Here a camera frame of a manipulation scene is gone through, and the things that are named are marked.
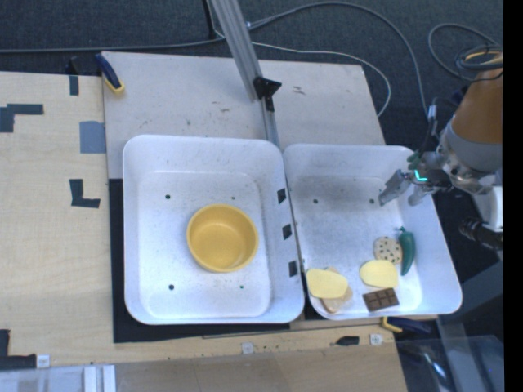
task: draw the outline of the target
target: toy green pepper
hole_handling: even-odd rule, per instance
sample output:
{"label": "toy green pepper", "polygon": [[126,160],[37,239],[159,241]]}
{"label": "toy green pepper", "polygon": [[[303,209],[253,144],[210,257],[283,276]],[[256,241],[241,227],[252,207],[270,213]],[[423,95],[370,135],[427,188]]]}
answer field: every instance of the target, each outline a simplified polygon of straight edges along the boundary
{"label": "toy green pepper", "polygon": [[407,231],[403,226],[400,228],[401,234],[398,238],[401,249],[403,250],[403,259],[401,261],[401,275],[405,276],[410,266],[414,263],[416,256],[416,243],[414,241],[414,234]]}

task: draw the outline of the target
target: black tape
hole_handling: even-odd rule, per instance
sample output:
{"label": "black tape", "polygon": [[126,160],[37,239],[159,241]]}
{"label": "black tape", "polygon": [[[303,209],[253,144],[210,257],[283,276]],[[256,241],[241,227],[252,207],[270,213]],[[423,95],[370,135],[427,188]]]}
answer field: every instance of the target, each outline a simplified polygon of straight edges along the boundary
{"label": "black tape", "polygon": [[8,108],[0,108],[0,132],[15,130],[15,115]]}
{"label": "black tape", "polygon": [[78,96],[80,94],[80,86],[78,84],[78,76],[69,76],[69,94],[71,96]]}
{"label": "black tape", "polygon": [[80,153],[105,153],[105,124],[97,121],[80,122]]}
{"label": "black tape", "polygon": [[8,103],[7,108],[14,114],[43,114],[43,105],[20,105]]}
{"label": "black tape", "polygon": [[29,356],[0,356],[0,371],[35,368],[36,354],[30,354]]}
{"label": "black tape", "polygon": [[15,130],[15,114],[43,114],[43,105],[7,104],[0,108],[0,132],[12,133]]}
{"label": "black tape", "polygon": [[9,346],[9,330],[0,330],[0,357],[7,356]]}
{"label": "black tape", "polygon": [[85,199],[83,198],[83,180],[82,179],[70,179],[69,185],[71,186],[71,195],[73,201],[71,206],[79,207],[99,207],[100,199]]}

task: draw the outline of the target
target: toy chocolate bar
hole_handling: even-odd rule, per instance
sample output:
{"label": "toy chocolate bar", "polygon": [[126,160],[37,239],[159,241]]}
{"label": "toy chocolate bar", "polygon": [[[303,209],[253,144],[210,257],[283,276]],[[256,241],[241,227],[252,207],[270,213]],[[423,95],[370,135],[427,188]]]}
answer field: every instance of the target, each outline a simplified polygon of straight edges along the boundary
{"label": "toy chocolate bar", "polygon": [[365,293],[363,299],[367,305],[367,309],[371,312],[400,304],[398,296],[396,296],[396,292],[394,292],[392,288]]}

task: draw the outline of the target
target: toy sink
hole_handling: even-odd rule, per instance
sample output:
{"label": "toy sink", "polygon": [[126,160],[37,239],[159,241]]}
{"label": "toy sink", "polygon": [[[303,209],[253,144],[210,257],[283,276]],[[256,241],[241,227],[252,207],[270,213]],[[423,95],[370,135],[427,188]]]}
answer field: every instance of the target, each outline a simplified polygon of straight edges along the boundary
{"label": "toy sink", "polygon": [[[295,144],[285,149],[303,268],[333,267],[353,291],[352,299],[335,314],[310,296],[315,310],[325,318],[451,314],[461,305],[461,287],[432,197],[411,207],[411,187],[398,199],[379,205],[385,182],[397,169],[406,168],[412,153],[390,145]],[[360,267],[374,260],[374,240],[397,238],[401,226],[414,235],[415,261],[394,288],[399,304],[369,312],[363,295],[380,289],[362,282]]]}
{"label": "toy sink", "polygon": [[[186,229],[224,203],[257,228],[257,253],[217,273],[190,253]],[[280,150],[266,140],[140,135],[123,150],[124,297],[151,324],[288,323],[304,291]]]}

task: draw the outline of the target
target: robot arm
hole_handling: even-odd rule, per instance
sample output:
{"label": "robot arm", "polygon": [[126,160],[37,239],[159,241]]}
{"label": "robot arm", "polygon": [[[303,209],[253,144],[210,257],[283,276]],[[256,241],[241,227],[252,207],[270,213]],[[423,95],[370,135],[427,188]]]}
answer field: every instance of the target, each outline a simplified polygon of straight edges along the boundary
{"label": "robot arm", "polygon": [[[490,205],[502,207],[499,199],[503,188],[496,181],[496,173],[503,165],[503,54],[482,66],[483,70],[476,75],[441,132],[436,150],[422,150],[409,157],[409,170],[397,170],[378,195],[380,205],[414,185],[409,196],[411,206],[420,203],[427,194],[457,188],[473,196],[487,196],[494,200],[489,200]],[[435,108],[429,109],[429,127],[435,120]],[[495,211],[496,218],[487,222],[486,229],[502,231],[501,215],[500,210]],[[469,236],[471,231],[466,232],[462,230],[462,234]]]}

